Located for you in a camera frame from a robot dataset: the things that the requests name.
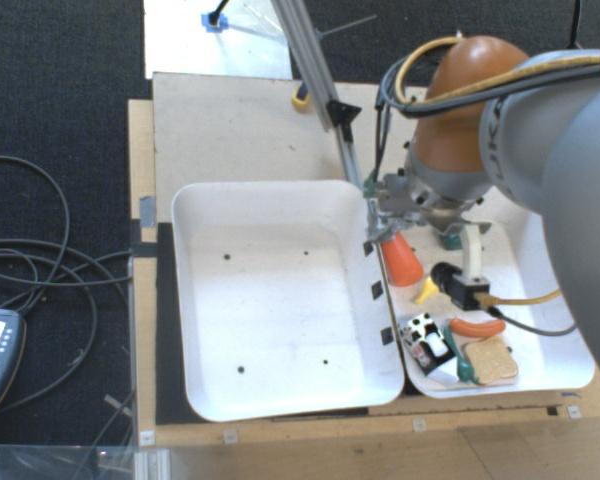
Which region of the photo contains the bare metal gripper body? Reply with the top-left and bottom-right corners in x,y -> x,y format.
371,170 -> 492,239

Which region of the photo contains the orange carrot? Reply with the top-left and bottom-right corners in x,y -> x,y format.
381,231 -> 426,288

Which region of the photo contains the thin black and white rod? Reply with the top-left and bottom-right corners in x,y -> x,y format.
376,243 -> 408,372

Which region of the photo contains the yellow banana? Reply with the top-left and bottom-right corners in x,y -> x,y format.
413,276 -> 440,306

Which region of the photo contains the white plastic tray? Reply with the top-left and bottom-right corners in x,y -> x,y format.
374,206 -> 597,400
171,179 -> 407,423

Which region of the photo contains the black and white cow-print carton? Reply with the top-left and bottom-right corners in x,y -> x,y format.
398,311 -> 462,387

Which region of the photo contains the red sausage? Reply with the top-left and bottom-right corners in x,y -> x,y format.
448,317 -> 507,340

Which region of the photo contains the pale wood board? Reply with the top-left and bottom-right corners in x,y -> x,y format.
127,71 -> 600,448

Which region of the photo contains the brown bread slice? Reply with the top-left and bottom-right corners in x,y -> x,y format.
463,339 -> 521,387

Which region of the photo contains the black cylinder on white bracket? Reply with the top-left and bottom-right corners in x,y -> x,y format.
431,221 -> 492,312

